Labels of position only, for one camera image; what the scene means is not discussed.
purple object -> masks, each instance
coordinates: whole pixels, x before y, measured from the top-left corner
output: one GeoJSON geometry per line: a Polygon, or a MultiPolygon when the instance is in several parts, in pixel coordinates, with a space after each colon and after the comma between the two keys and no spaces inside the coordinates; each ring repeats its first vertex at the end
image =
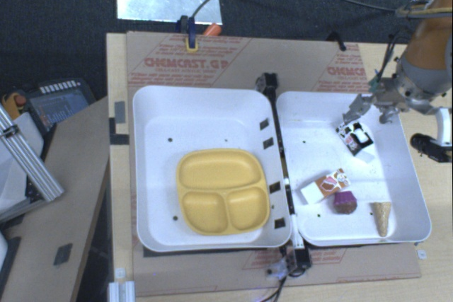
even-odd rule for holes
{"type": "Polygon", "coordinates": [[[351,214],[357,208],[357,199],[352,192],[336,192],[333,207],[340,214],[351,214]]]}

ice cream cone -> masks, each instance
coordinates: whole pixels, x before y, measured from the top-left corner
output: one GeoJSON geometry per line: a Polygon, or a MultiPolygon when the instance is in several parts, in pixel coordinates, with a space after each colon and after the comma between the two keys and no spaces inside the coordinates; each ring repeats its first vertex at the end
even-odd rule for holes
{"type": "Polygon", "coordinates": [[[387,236],[390,209],[391,202],[373,203],[374,217],[376,219],[377,230],[381,237],[387,236]]]}

yellow plate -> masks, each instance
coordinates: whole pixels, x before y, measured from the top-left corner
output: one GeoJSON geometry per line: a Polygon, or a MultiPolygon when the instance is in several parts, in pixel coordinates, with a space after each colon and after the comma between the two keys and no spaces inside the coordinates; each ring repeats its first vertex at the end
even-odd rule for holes
{"type": "Polygon", "coordinates": [[[184,220],[197,233],[245,233],[262,227],[269,218],[263,168],[247,151],[188,153],[178,164],[176,184],[184,220]]]}

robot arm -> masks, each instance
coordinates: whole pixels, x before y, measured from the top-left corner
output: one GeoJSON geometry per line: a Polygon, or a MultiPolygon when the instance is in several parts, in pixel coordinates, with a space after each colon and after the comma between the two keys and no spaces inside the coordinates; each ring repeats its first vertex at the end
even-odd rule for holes
{"type": "Polygon", "coordinates": [[[436,115],[437,139],[416,134],[411,145],[438,162],[452,162],[451,108],[437,108],[431,101],[452,87],[452,0],[435,0],[424,14],[404,53],[397,59],[396,71],[390,78],[382,77],[384,67],[391,58],[389,45],[383,69],[370,82],[371,95],[358,95],[343,115],[347,124],[364,115],[372,105],[381,111],[379,121],[391,118],[410,109],[423,115],[436,115]]]}

white container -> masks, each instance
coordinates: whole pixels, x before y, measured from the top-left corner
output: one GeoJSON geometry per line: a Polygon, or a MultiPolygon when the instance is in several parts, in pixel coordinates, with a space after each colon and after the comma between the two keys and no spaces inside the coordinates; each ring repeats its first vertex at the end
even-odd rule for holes
{"type": "Polygon", "coordinates": [[[283,93],[277,111],[297,214],[290,218],[280,153],[268,100],[256,91],[147,86],[133,100],[137,178],[137,231],[151,250],[273,248],[283,245],[294,228],[319,246],[402,243],[426,239],[430,218],[408,144],[399,122],[379,123],[372,108],[360,119],[374,140],[375,158],[354,157],[336,134],[342,114],[355,95],[346,93],[283,93]],[[267,148],[263,143],[269,140],[267,148]],[[270,218],[264,227],[229,236],[204,236],[185,224],[178,202],[176,168],[182,157],[204,149],[243,149],[260,161],[270,193],[270,218]],[[358,207],[337,214],[333,197],[308,205],[300,189],[343,168],[358,207]],[[387,237],[380,237],[372,202],[392,203],[387,237]],[[276,222],[285,226],[276,228],[276,222]]]}
{"type": "Polygon", "coordinates": [[[149,249],[166,252],[216,248],[272,248],[291,234],[282,167],[269,101],[256,91],[147,86],[133,100],[137,171],[137,231],[149,249]],[[269,140],[273,145],[264,148],[269,140]],[[270,217],[255,231],[204,236],[184,222],[176,189],[182,157],[205,149],[243,149],[261,163],[270,217]],[[285,226],[275,221],[285,220],[285,226]]]}
{"type": "Polygon", "coordinates": [[[374,140],[375,158],[354,157],[336,134],[356,95],[349,93],[286,92],[277,100],[297,228],[305,240],[319,246],[402,243],[425,240],[431,221],[398,117],[379,123],[371,108],[360,118],[374,140]],[[357,209],[338,214],[333,197],[308,205],[300,189],[342,168],[357,198],[357,209]],[[380,237],[372,202],[391,202],[389,232],[380,237]]]}

